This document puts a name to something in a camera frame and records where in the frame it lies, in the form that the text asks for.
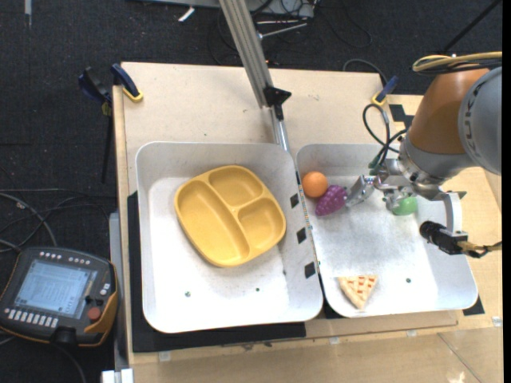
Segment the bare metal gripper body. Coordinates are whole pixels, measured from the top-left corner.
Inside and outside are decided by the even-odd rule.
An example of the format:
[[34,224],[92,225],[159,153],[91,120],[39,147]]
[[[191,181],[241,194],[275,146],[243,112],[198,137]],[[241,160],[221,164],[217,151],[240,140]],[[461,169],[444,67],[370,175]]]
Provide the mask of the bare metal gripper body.
[[437,199],[443,193],[442,183],[442,178],[400,159],[387,159],[373,180],[374,187],[382,192],[412,193],[425,199]]

